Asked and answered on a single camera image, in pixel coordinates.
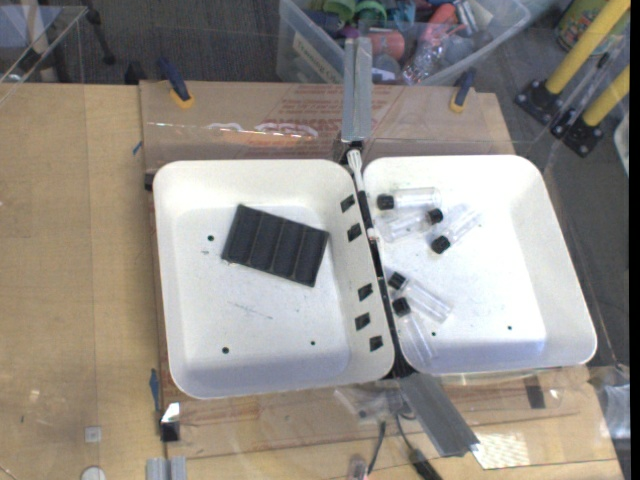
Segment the black bracket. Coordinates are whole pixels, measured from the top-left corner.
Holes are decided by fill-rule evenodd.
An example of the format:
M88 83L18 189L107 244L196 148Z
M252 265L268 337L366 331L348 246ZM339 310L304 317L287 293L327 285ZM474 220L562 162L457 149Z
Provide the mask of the black bracket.
M603 134L598 126L589 126L585 123L582 116L575 119L573 124L569 124L574 119L575 113L576 110L569 109L560 116L551 127L551 133L578 156L585 158L594 150Z
M524 109L536 121L547 125L562 107L557 94L549 92L544 82L534 80L516 96L516 105Z

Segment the yellow cylinder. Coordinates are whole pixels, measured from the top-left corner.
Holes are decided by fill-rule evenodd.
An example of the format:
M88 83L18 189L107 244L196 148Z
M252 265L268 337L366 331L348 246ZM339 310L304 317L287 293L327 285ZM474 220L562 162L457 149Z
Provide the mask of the yellow cylinder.
M545 83L551 94L560 94L631 5L631 0L609 0L591 26Z
M629 92L629 84L631 79L630 66L626 68L616 77L613 83L607 87L598 99L594 101L589 108L582 114L582 120L589 126L598 126L600 122L607 116L613 107Z

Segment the wooden tabletop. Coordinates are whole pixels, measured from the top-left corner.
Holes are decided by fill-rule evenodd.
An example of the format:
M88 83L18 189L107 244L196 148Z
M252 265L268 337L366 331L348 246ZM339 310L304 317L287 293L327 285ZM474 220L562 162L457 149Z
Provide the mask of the wooden tabletop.
M497 100L481 99L504 133ZM107 480L143 479L167 452L149 388L158 327L141 140L137 87L27 84L0 107L0 477L99 465ZM531 466L483 470L470 454L434 466L445 479L622 478L578 377L562 417L476 428L524 439ZM342 457L368 458L374 441L193 459L188 478L343 478ZM403 446L385 440L372 480L418 478Z

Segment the tripod leg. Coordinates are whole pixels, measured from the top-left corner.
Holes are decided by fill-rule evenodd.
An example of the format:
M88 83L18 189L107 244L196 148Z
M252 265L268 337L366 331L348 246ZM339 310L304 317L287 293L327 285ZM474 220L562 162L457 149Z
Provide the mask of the tripod leg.
M100 47L102 48L102 52L104 53L104 57L102 57L103 62L108 65L115 64L116 57L109 48L107 39L104 36L100 13L93 7L93 2L91 0L80 0L80 2L89 9L89 12L87 13L87 21L93 25L93 31L95 32L98 42L100 43Z

